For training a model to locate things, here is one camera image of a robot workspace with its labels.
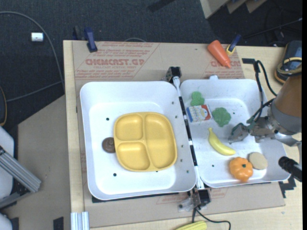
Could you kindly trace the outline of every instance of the divided yellow plate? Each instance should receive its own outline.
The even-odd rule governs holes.
[[[114,124],[114,143],[119,163],[130,171],[159,171],[177,159],[171,123],[162,114],[130,113]]]

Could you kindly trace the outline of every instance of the toy banana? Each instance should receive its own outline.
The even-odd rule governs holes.
[[[219,153],[225,155],[225,156],[230,156],[234,155],[236,153],[235,150],[232,148],[224,145],[219,138],[214,134],[212,128],[208,128],[209,130],[209,143],[210,145]]]

